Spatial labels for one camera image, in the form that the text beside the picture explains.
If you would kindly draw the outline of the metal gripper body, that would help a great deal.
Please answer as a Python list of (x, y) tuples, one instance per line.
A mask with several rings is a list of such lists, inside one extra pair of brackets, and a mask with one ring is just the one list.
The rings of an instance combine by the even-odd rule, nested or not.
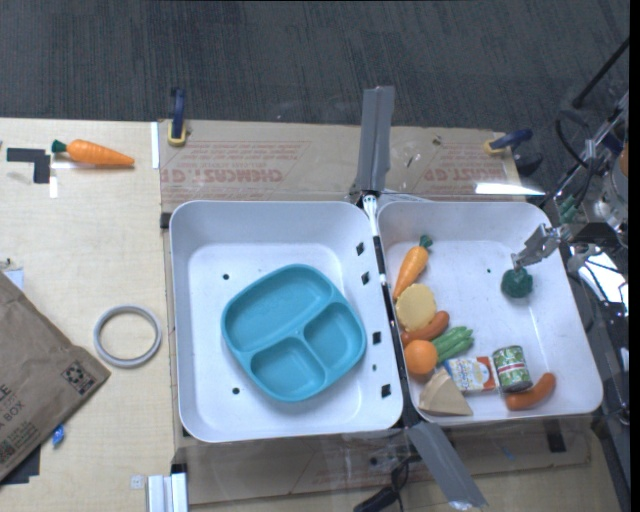
[(627, 247), (627, 176), (622, 172), (594, 176), (586, 192), (568, 197), (559, 212), (567, 241)]

